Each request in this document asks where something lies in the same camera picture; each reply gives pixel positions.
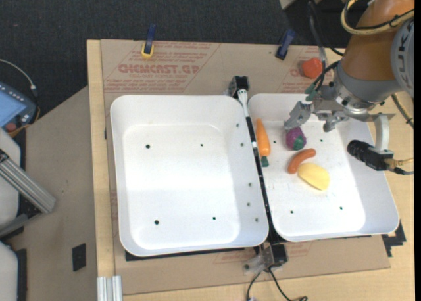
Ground thin black and white rod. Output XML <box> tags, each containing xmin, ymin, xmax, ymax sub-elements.
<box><xmin>237</xmin><ymin>89</ymin><xmax>274</xmax><ymax>232</ymax></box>

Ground purple grapes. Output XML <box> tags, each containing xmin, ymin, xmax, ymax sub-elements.
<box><xmin>285</xmin><ymin>127</ymin><xmax>307</xmax><ymax>151</ymax></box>

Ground red tomato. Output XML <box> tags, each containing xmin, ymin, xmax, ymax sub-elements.
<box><xmin>301</xmin><ymin>57</ymin><xmax>324</xmax><ymax>79</ymax></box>

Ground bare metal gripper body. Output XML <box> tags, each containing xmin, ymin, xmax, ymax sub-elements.
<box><xmin>309</xmin><ymin>84</ymin><xmax>374</xmax><ymax>122</ymax></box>

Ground yellow potato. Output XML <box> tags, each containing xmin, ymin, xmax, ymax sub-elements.
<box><xmin>297</xmin><ymin>162</ymin><xmax>330</xmax><ymax>191</ymax></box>

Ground black block with wires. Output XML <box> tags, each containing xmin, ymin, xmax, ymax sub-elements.
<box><xmin>243</xmin><ymin>243</ymin><xmax>289</xmax><ymax>274</ymax></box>
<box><xmin>226</xmin><ymin>75</ymin><xmax>250</xmax><ymax>99</ymax></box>

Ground brown cardboard board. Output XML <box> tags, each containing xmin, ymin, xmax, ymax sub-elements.
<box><xmin>99</xmin><ymin>39</ymin><xmax>392</xmax><ymax>296</ymax></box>

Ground orange sausage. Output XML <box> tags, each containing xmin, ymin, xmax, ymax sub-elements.
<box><xmin>287</xmin><ymin>148</ymin><xmax>317</xmax><ymax>175</ymax></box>

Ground black cylinder on white bracket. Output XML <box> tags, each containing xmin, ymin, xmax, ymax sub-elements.
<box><xmin>347</xmin><ymin>113</ymin><xmax>395</xmax><ymax>172</ymax></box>

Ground orange carrot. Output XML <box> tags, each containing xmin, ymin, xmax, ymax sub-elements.
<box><xmin>255</xmin><ymin>118</ymin><xmax>272</xmax><ymax>168</ymax></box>

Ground white plastic tray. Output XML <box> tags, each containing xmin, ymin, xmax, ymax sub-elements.
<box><xmin>109</xmin><ymin>94</ymin><xmax>270</xmax><ymax>258</ymax></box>
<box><xmin>247</xmin><ymin>93</ymin><xmax>400</xmax><ymax>243</ymax></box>

